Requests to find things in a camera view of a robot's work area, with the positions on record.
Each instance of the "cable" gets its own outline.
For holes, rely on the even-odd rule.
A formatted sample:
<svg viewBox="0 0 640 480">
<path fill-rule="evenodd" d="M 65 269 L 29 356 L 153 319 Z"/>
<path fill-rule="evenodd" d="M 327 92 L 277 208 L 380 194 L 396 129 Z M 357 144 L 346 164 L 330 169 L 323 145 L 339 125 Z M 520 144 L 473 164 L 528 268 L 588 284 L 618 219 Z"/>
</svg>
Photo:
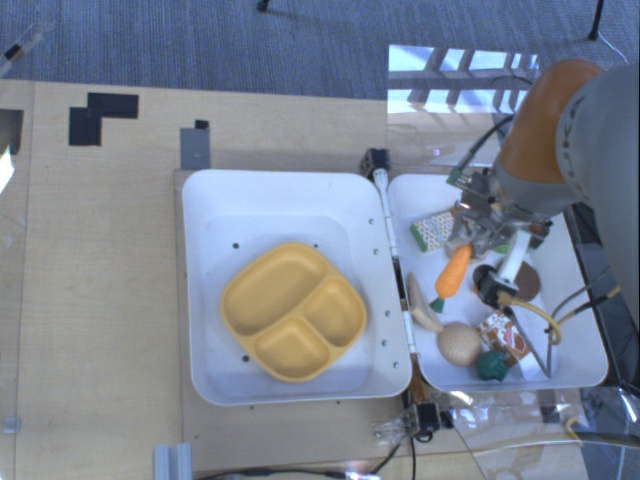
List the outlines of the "cable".
<svg viewBox="0 0 640 480">
<path fill-rule="evenodd" d="M 596 277 L 593 278 L 593 280 L 583 286 L 582 288 L 580 288 L 579 290 L 573 292 L 571 295 L 569 295 L 566 299 L 564 299 L 560 304 L 558 304 L 556 306 L 556 308 L 551 312 L 551 318 L 555 319 L 558 312 L 567 305 L 567 303 L 569 301 L 572 301 L 573 299 L 575 299 L 578 295 L 580 295 L 583 292 L 586 292 L 589 288 L 591 288 L 593 285 L 595 285 L 610 269 L 611 267 L 609 265 L 607 265 Z"/>
<path fill-rule="evenodd" d="M 324 476 L 327 478 L 335 478 L 339 480 L 345 480 L 347 478 L 346 473 L 342 471 L 314 471 L 313 469 L 271 469 L 271 468 L 248 468 L 248 469 L 235 469 L 229 471 L 222 471 L 215 475 L 208 476 L 202 480 L 219 480 L 229 475 L 243 475 L 247 477 L 266 477 L 271 475 L 279 475 L 281 473 L 299 473 L 306 475 Z"/>
<path fill-rule="evenodd" d="M 456 165 L 452 169 L 451 174 L 449 174 L 449 177 L 447 178 L 447 183 L 449 183 L 450 185 L 456 186 L 456 181 L 462 175 L 462 171 L 469 164 L 469 162 L 471 162 L 471 160 L 473 159 L 475 154 L 478 152 L 478 150 L 482 147 L 482 145 L 485 142 L 487 142 L 487 139 L 491 137 L 500 128 L 502 128 L 505 124 L 512 121 L 514 117 L 515 117 L 515 114 L 509 114 L 508 116 L 506 116 L 505 118 L 501 119 L 496 124 L 494 124 L 491 128 L 489 128 L 489 131 L 487 131 L 487 133 L 485 133 L 482 137 L 480 137 L 473 144 L 473 146 L 469 148 L 469 151 L 467 151 L 467 153 L 462 157 L 462 160 L 458 162 L 458 165 Z"/>
<path fill-rule="evenodd" d="M 620 287 L 616 286 L 615 288 L 610 290 L 606 295 L 602 295 L 597 299 L 595 299 L 594 301 L 585 302 L 584 304 L 582 304 L 581 306 L 578 306 L 576 309 L 574 309 L 573 311 L 570 311 L 569 313 L 564 315 L 560 320 L 558 320 L 558 325 L 564 324 L 567 320 L 582 313 L 586 309 L 592 308 L 593 306 L 597 306 L 598 304 L 602 304 L 603 302 L 618 295 L 618 293 L 620 293 Z"/>
<path fill-rule="evenodd" d="M 391 452 L 389 453 L 389 455 L 387 455 L 385 459 L 380 464 L 378 464 L 375 468 L 373 468 L 368 474 L 375 475 L 378 473 L 378 471 L 380 471 L 383 467 L 385 467 L 389 463 L 389 461 L 393 459 L 393 456 L 396 454 L 401 444 L 402 444 L 402 441 L 400 441 L 397 445 L 395 445 L 391 449 Z"/>
<path fill-rule="evenodd" d="M 498 80 L 503 80 L 505 78 L 515 78 L 516 80 L 520 80 L 521 82 L 525 82 L 526 84 L 529 85 L 529 87 L 531 87 L 533 85 L 533 82 L 523 76 L 518 76 L 518 75 L 500 75 L 495 77 L 493 80 L 491 80 L 491 82 L 489 82 L 489 85 L 493 85 L 494 83 L 496 83 Z"/>
<path fill-rule="evenodd" d="M 411 480 L 416 480 L 416 446 L 413 442 L 413 438 L 409 439 L 409 443 L 411 444 Z"/>
<path fill-rule="evenodd" d="M 553 330 L 553 335 L 551 336 L 552 345 L 557 345 L 562 340 L 562 332 L 560 331 L 560 327 L 558 326 L 556 321 L 549 315 L 547 315 L 544 311 L 542 311 L 539 307 L 534 306 L 533 304 L 529 304 L 528 302 L 525 302 L 523 300 L 516 299 L 515 297 L 509 295 L 507 292 L 503 291 L 498 292 L 498 304 L 500 304 L 501 306 L 520 306 L 521 308 L 532 311 L 539 317 L 544 318 L 551 326 L 551 329 Z"/>
<path fill-rule="evenodd" d="M 380 471 L 383 467 L 385 467 L 391 459 L 393 459 L 394 455 L 398 451 L 398 448 L 402 445 L 402 441 L 400 441 L 397 445 L 395 445 L 389 455 L 387 455 L 384 460 L 378 464 L 369 475 L 375 475 Z M 220 473 L 216 473 L 214 475 L 203 478 L 202 480 L 220 480 L 225 476 L 229 475 L 243 475 L 247 477 L 267 477 L 271 475 L 279 475 L 280 473 L 298 473 L 305 475 L 315 475 L 315 476 L 324 476 L 326 478 L 335 478 L 338 480 L 345 480 L 347 478 L 347 474 L 343 471 L 319 471 L 313 469 L 301 469 L 301 468 L 285 468 L 285 469 L 272 469 L 272 468 L 247 468 L 247 469 L 233 469 L 228 471 L 222 471 Z"/>
<path fill-rule="evenodd" d="M 600 39 L 605 44 L 605 46 L 607 46 L 611 51 L 613 51 L 614 53 L 617 53 L 618 56 L 622 59 L 622 61 L 625 64 L 629 64 L 629 61 L 625 57 L 625 55 L 620 50 L 618 50 L 615 46 L 613 46 L 609 41 L 607 41 L 600 32 L 598 32 L 598 39 Z"/>
</svg>

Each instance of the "yellow cable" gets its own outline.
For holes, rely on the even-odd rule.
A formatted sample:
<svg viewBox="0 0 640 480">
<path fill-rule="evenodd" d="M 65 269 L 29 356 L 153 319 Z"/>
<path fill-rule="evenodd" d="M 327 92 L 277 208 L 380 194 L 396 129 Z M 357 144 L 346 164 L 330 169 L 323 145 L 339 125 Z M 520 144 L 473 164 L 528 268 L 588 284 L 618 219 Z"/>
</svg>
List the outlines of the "yellow cable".
<svg viewBox="0 0 640 480">
<path fill-rule="evenodd" d="M 605 295 L 606 299 L 611 299 L 620 293 L 620 286 L 616 285 L 609 293 Z M 569 318 L 576 316 L 579 311 L 573 310 L 558 320 L 558 325 L 564 324 Z"/>
<path fill-rule="evenodd" d="M 620 293 L 620 286 L 616 285 L 613 290 L 607 293 L 607 299 L 611 299 Z"/>
<path fill-rule="evenodd" d="M 560 340 L 562 339 L 562 333 L 560 332 L 558 323 L 544 311 L 542 311 L 539 307 L 534 306 L 533 304 L 529 304 L 528 302 L 525 302 L 523 300 L 516 299 L 506 292 L 498 292 L 498 304 L 502 306 L 509 306 L 512 304 L 515 306 L 520 306 L 521 308 L 528 309 L 539 317 L 544 318 L 551 326 L 551 330 L 553 332 L 553 334 L 551 335 L 551 344 L 557 345 L 560 343 Z"/>
<path fill-rule="evenodd" d="M 578 423 L 578 417 L 577 416 L 572 416 L 571 418 L 569 418 L 565 424 L 564 424 L 564 429 L 565 432 L 567 433 L 567 435 L 573 440 L 576 441 L 578 443 L 578 446 L 583 447 L 584 443 L 582 442 L 582 440 L 578 437 L 578 435 L 573 431 L 573 425 L 575 425 L 576 423 Z"/>
</svg>

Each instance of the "white tray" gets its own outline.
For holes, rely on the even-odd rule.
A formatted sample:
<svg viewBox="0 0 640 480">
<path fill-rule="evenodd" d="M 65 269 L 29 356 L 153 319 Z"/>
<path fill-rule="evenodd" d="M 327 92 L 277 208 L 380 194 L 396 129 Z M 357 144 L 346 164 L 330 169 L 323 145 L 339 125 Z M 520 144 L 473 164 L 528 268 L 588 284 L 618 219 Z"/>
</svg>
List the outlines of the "white tray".
<svg viewBox="0 0 640 480">
<path fill-rule="evenodd" d="M 380 198 L 354 174 L 199 171 L 183 188 L 191 377 L 219 405 L 394 396 L 411 375 Z M 245 265 L 283 242 L 317 246 L 367 307 L 362 336 L 303 383 L 267 374 L 225 328 L 220 294 Z"/>
<path fill-rule="evenodd" d="M 389 204 L 398 243 L 400 264 L 405 277 L 413 272 L 426 300 L 436 298 L 435 280 L 444 268 L 447 258 L 444 250 L 429 253 L 420 251 L 409 226 L 429 215 L 453 206 L 460 191 L 447 185 L 446 176 L 406 174 L 395 178 L 389 186 Z M 482 263 L 495 264 L 501 255 L 491 253 Z M 532 251 L 528 258 L 538 272 L 542 289 L 533 304 L 552 311 L 567 295 L 584 286 L 571 239 L 564 218 L 553 219 L 549 236 Z M 472 291 L 472 273 L 477 265 L 470 265 L 459 292 L 445 303 L 441 316 L 443 324 L 454 321 L 475 326 L 491 314 Z M 587 296 L 576 297 L 570 304 L 577 307 L 587 302 Z M 525 309 L 513 307 L 522 327 L 539 353 L 546 358 L 547 335 L 544 320 Z M 436 335 L 414 325 L 420 368 L 425 378 L 442 391 L 498 391 L 513 389 L 550 389 L 594 386 L 607 374 L 607 355 L 602 344 L 595 318 L 585 311 L 562 327 L 562 342 L 553 352 L 553 377 L 542 372 L 524 379 L 517 368 L 511 368 L 503 382 L 485 382 L 478 378 L 474 367 L 452 366 L 440 354 Z"/>
</svg>

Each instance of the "toy food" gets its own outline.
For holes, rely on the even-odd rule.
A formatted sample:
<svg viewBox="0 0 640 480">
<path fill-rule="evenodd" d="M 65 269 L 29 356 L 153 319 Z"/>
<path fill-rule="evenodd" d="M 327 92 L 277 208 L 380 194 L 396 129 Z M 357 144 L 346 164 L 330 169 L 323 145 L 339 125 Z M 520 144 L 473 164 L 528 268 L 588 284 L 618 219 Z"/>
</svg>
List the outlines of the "toy food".
<svg viewBox="0 0 640 480">
<path fill-rule="evenodd" d="M 466 324 L 453 322 L 438 334 L 438 348 L 444 358 L 456 366 L 471 366 L 482 350 L 478 333 Z"/>
<path fill-rule="evenodd" d="M 478 356 L 476 370 L 478 377 L 482 380 L 497 379 L 502 382 L 509 371 L 509 367 L 504 363 L 501 352 L 491 350 Z"/>
<path fill-rule="evenodd" d="M 418 280 L 413 274 L 407 277 L 407 293 L 409 295 L 409 312 L 413 319 L 428 331 L 441 332 L 443 327 L 433 310 L 427 306 Z"/>
<path fill-rule="evenodd" d="M 434 311 L 442 313 L 444 300 L 453 297 L 457 293 L 467 272 L 472 252 L 471 245 L 467 244 L 456 249 L 451 255 L 449 263 L 447 263 L 447 266 L 444 267 L 444 270 L 436 280 L 438 298 L 430 304 Z"/>
<path fill-rule="evenodd" d="M 495 311 L 476 327 L 482 341 L 505 356 L 507 366 L 513 366 L 529 353 L 527 342 L 502 311 Z"/>
</svg>

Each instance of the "black cable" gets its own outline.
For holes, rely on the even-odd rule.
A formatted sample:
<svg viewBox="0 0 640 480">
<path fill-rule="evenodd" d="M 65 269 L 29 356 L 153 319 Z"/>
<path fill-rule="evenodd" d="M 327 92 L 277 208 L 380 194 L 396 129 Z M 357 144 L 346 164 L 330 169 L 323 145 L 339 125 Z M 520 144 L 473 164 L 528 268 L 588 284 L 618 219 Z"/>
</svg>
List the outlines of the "black cable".
<svg viewBox="0 0 640 480">
<path fill-rule="evenodd" d="M 578 295 L 580 295 L 581 293 L 587 291 L 589 288 L 592 288 L 593 286 L 595 286 L 596 282 L 599 281 L 600 279 L 602 279 L 602 277 L 609 271 L 611 267 L 609 265 L 607 265 L 597 276 L 595 276 L 593 279 L 591 279 L 591 281 L 589 282 L 589 284 L 585 285 L 583 288 L 580 288 L 578 291 L 573 292 L 571 295 L 569 295 L 567 298 L 565 298 L 560 304 L 558 304 L 555 309 L 551 312 L 551 318 L 555 318 L 556 315 L 558 314 L 558 312 L 564 308 L 570 301 L 572 301 L 573 299 L 575 299 Z"/>
<path fill-rule="evenodd" d="M 346 473 L 342 471 L 316 471 L 313 469 L 298 469 L 298 468 L 288 468 L 288 469 L 272 469 L 272 468 L 248 468 L 248 469 L 235 469 L 229 471 L 222 471 L 221 473 L 216 473 L 215 475 L 208 476 L 203 478 L 202 480 L 219 480 L 228 475 L 243 475 L 246 477 L 266 477 L 271 475 L 279 475 L 280 473 L 299 473 L 305 475 L 316 475 L 316 476 L 324 476 L 326 478 L 335 478 L 338 480 L 345 480 L 347 478 Z"/>
<path fill-rule="evenodd" d="M 398 443 L 391 449 L 389 455 L 387 455 L 384 460 L 378 464 L 369 475 L 375 475 L 378 471 L 380 471 L 383 467 L 385 467 L 391 459 L 393 459 L 394 455 L 400 448 L 402 442 Z M 306 475 L 316 475 L 316 476 L 324 476 L 326 478 L 335 478 L 339 480 L 345 480 L 347 478 L 346 473 L 343 471 L 318 471 L 313 469 L 299 469 L 299 468 L 286 468 L 286 469 L 272 469 L 272 468 L 247 468 L 247 469 L 234 469 L 228 471 L 222 471 L 220 473 L 216 473 L 214 475 L 203 478 L 202 480 L 220 480 L 228 475 L 243 475 L 246 477 L 267 477 L 271 475 L 277 475 L 280 473 L 299 473 Z"/>
<path fill-rule="evenodd" d="M 569 311 L 568 313 L 566 313 L 560 320 L 558 320 L 558 322 L 563 323 L 564 321 L 568 320 L 569 318 L 573 318 L 576 315 L 579 315 L 580 313 L 582 313 L 583 311 L 586 311 L 587 309 L 591 309 L 595 306 L 597 306 L 598 304 L 602 304 L 603 302 L 611 299 L 612 297 L 609 297 L 608 295 L 601 295 L 600 297 L 597 297 L 593 300 L 590 300 L 588 302 L 585 302 L 584 304 L 581 304 L 580 306 L 578 306 L 576 309 L 572 309 L 571 311 Z M 549 334 L 551 332 L 551 328 L 547 327 L 544 330 L 545 333 Z"/>
<path fill-rule="evenodd" d="M 496 124 L 494 124 L 491 128 L 489 128 L 489 131 L 487 131 L 487 133 L 485 133 L 482 137 L 480 137 L 476 141 L 476 143 L 473 146 L 471 146 L 471 148 L 469 149 L 469 153 L 471 153 L 472 155 L 475 155 L 478 152 L 478 150 L 482 147 L 482 145 L 485 142 L 487 142 L 487 139 L 489 137 L 491 137 L 495 132 L 497 132 L 505 124 L 512 121 L 514 117 L 515 117 L 515 114 L 509 114 L 505 118 L 501 119 Z"/>
<path fill-rule="evenodd" d="M 491 80 L 491 82 L 489 82 L 489 85 L 493 85 L 498 80 L 503 80 L 505 78 L 515 78 L 516 80 L 520 80 L 521 82 L 525 82 L 526 84 L 529 85 L 529 87 L 531 87 L 533 85 L 533 82 L 531 80 L 529 80 L 527 78 L 524 78 L 523 76 L 518 76 L 518 75 L 501 75 L 501 76 L 497 76 L 493 80 Z"/>
<path fill-rule="evenodd" d="M 385 467 L 389 463 L 389 461 L 393 459 L 393 456 L 396 454 L 401 444 L 402 444 L 402 441 L 400 441 L 397 445 L 395 445 L 391 449 L 391 452 L 389 452 L 389 455 L 387 455 L 385 459 L 380 464 L 378 464 L 375 468 L 373 468 L 368 474 L 375 475 L 378 473 L 378 471 L 380 471 L 383 467 Z"/>
<path fill-rule="evenodd" d="M 416 480 L 416 445 L 413 442 L 413 438 L 410 438 L 411 444 L 411 480 Z"/>
<path fill-rule="evenodd" d="M 512 121 L 515 117 L 515 114 L 509 114 L 507 117 L 501 119 L 496 124 L 494 124 L 489 131 L 485 133 L 482 137 L 480 137 L 474 144 L 469 148 L 469 151 L 462 157 L 462 159 L 458 162 L 458 164 L 453 168 L 451 174 L 449 174 L 449 178 L 447 179 L 447 183 L 451 185 L 455 185 L 458 178 L 462 175 L 465 167 L 473 160 L 473 157 L 476 155 L 478 150 L 483 146 L 487 139 L 491 137 L 496 131 L 498 131 L 501 127 L 503 127 L 508 122 Z"/>
</svg>

